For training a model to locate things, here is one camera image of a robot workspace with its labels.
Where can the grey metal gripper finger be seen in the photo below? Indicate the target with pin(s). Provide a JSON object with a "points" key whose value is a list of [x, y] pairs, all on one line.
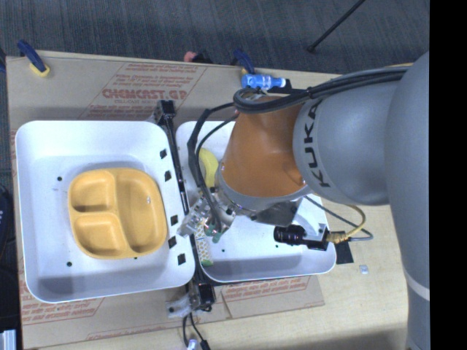
{"points": [[200, 205], [187, 224]]}

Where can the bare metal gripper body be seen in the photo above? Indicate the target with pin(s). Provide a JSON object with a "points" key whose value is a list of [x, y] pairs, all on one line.
{"points": [[223, 213]]}

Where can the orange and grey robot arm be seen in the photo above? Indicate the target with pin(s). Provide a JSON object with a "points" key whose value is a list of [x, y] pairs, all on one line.
{"points": [[339, 148]]}

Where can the white yellow green packet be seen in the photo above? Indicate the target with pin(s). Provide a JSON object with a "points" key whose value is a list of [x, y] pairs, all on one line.
{"points": [[204, 248]]}

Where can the yellow banana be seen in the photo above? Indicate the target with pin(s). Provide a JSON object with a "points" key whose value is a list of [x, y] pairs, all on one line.
{"points": [[208, 166]]}

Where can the white plastic tray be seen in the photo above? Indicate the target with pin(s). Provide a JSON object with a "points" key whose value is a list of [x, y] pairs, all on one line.
{"points": [[47, 202], [255, 253]]}

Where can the thin black and white rod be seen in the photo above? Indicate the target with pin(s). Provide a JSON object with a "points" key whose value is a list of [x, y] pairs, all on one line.
{"points": [[175, 151]]}

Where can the yellow divided plate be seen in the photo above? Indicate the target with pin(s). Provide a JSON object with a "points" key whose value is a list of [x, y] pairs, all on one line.
{"points": [[116, 213]]}

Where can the blue plastic bottle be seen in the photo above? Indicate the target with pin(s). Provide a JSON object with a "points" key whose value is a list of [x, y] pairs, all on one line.
{"points": [[259, 81]]}

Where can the brown cardboard board red print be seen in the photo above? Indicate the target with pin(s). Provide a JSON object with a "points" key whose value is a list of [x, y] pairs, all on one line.
{"points": [[73, 86]]}

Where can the black cylinder on white bracket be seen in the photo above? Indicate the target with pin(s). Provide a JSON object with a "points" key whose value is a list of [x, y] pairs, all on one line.
{"points": [[292, 235]]}

